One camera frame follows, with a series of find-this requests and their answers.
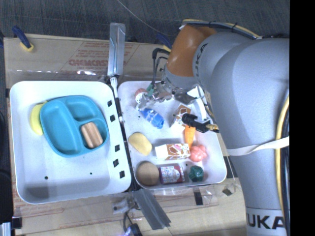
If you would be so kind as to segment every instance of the dark floor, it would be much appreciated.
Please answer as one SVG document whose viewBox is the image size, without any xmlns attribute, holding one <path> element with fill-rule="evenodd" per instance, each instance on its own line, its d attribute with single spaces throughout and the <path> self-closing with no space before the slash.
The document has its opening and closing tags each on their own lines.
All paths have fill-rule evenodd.
<svg viewBox="0 0 315 236">
<path fill-rule="evenodd" d="M 0 29 L 13 37 L 12 26 L 26 33 L 108 39 L 111 22 L 126 25 L 126 40 L 171 42 L 186 18 L 237 23 L 259 35 L 289 34 L 290 0 L 0 0 Z M 0 223 L 12 216 L 4 56 L 0 49 Z"/>
</svg>

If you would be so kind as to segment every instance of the turquoise dish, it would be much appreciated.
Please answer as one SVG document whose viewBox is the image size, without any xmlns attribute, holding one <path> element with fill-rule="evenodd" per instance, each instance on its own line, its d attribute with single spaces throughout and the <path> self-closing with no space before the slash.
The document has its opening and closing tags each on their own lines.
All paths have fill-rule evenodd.
<svg viewBox="0 0 315 236">
<path fill-rule="evenodd" d="M 108 126 L 99 107 L 89 98 L 73 95 L 47 102 L 40 110 L 43 133 L 57 154 L 65 157 L 79 156 L 103 146 L 108 140 Z M 81 126 L 94 122 L 103 143 L 89 148 Z"/>
</svg>

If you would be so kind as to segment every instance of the table surface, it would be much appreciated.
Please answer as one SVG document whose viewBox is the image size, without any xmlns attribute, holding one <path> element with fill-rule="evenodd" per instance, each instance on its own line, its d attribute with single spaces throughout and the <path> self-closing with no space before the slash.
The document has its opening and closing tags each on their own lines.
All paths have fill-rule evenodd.
<svg viewBox="0 0 315 236">
<path fill-rule="evenodd" d="M 7 50 L 5 52 L 7 87 L 10 88 L 23 80 L 101 80 L 104 78 L 104 68 L 108 61 L 108 41 L 32 34 L 27 34 L 27 37 L 35 46 L 32 53 L 22 50 L 18 39 L 7 38 L 4 41 Z M 153 70 L 151 54 L 156 47 L 161 46 L 126 43 L 124 75 L 119 78 L 119 83 L 150 80 Z M 9 99 L 8 113 L 11 166 L 15 169 Z M 219 141 L 222 152 L 226 155 L 220 136 Z M 112 208 L 113 202 L 123 198 L 120 195 L 30 205 L 25 203 L 16 191 L 14 170 L 12 170 L 12 183 L 14 216 L 23 219 L 22 228 L 15 230 L 16 235 L 124 234 L 124 215 L 114 214 Z M 233 194 L 225 195 L 222 191 L 226 188 Z M 191 188 L 177 192 L 176 195 L 154 192 L 156 199 L 171 220 L 171 226 L 168 228 L 152 230 L 140 210 L 131 210 L 129 216 L 133 223 L 139 225 L 144 236 L 243 236 L 246 234 L 245 203 L 238 178 L 229 178 L 220 184 L 200 186 L 199 191 L 203 198 L 201 206 L 196 205 Z"/>
</svg>

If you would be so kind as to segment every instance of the carrot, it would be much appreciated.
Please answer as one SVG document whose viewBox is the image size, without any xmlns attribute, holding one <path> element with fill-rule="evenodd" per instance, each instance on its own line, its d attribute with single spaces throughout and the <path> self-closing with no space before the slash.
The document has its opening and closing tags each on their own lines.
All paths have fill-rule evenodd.
<svg viewBox="0 0 315 236">
<path fill-rule="evenodd" d="M 195 127 L 189 127 L 186 125 L 185 128 L 185 143 L 188 144 L 188 147 L 190 148 L 193 143 L 193 138 L 195 137 L 196 128 Z"/>
</svg>

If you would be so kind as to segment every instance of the white band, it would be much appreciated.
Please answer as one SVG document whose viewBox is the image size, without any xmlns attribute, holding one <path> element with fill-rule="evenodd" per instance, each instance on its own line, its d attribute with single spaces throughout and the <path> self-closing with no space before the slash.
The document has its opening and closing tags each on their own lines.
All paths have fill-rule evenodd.
<svg viewBox="0 0 315 236">
<path fill-rule="evenodd" d="M 232 155 L 232 156 L 240 156 L 240 155 L 248 155 L 257 150 L 268 149 L 268 148 L 273 148 L 273 149 L 284 148 L 289 145 L 290 145 L 290 136 L 287 136 L 279 140 L 274 140 L 274 141 L 267 142 L 261 145 L 251 145 L 251 146 L 246 146 L 246 147 L 227 149 L 227 152 L 229 153 L 229 155 Z"/>
</svg>

